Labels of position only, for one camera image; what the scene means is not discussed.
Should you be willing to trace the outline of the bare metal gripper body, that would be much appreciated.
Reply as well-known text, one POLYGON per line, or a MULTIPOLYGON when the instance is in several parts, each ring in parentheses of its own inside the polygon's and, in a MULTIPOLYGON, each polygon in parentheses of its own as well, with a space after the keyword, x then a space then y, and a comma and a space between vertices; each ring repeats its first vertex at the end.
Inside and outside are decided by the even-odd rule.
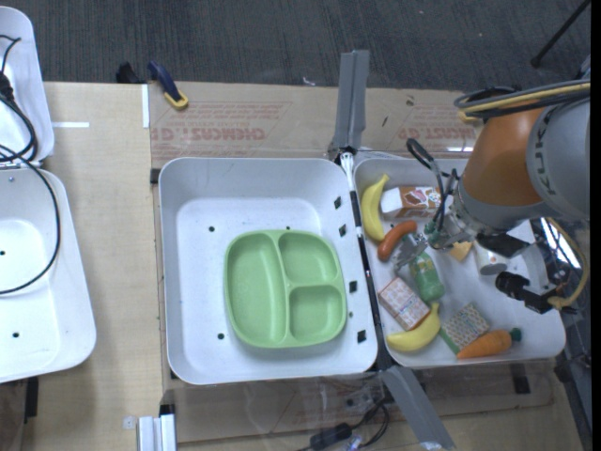
POLYGON ((431 220, 424 227, 428 245, 437 251, 448 251, 456 243, 472 242, 475 234, 452 213, 431 220))

